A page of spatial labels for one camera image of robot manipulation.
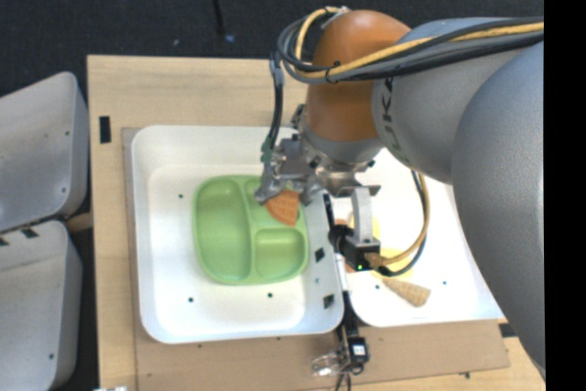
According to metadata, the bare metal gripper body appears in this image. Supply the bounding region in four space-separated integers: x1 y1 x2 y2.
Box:
268 136 382 199

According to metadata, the orange waffle biscuit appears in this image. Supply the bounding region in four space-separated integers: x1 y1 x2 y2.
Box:
265 190 301 227

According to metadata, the green divided plate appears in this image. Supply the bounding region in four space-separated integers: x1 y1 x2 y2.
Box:
192 174 310 287

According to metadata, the pale yellow flat piece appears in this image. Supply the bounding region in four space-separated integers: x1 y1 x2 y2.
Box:
369 214 416 281

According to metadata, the white plastic tray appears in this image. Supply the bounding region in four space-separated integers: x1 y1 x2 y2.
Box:
131 124 346 345
342 147 505 329

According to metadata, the tan waffle ice cream cone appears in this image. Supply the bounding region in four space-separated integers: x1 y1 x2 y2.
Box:
381 276 433 309

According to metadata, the black cylinder on white bracket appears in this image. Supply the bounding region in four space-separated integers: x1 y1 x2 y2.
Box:
327 187 383 273

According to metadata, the black block with thin wires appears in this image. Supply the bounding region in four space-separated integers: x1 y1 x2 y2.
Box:
348 335 372 365

